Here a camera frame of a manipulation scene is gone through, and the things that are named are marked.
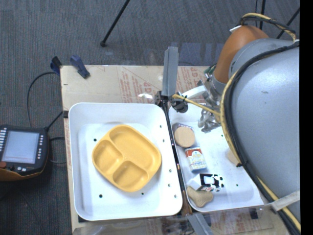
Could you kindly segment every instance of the beige round object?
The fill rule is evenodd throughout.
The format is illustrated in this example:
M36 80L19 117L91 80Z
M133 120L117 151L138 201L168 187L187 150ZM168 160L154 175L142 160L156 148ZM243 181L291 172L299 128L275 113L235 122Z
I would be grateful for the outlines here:
M175 142L183 147L188 148L195 143L195 133L189 127L178 127L174 132Z

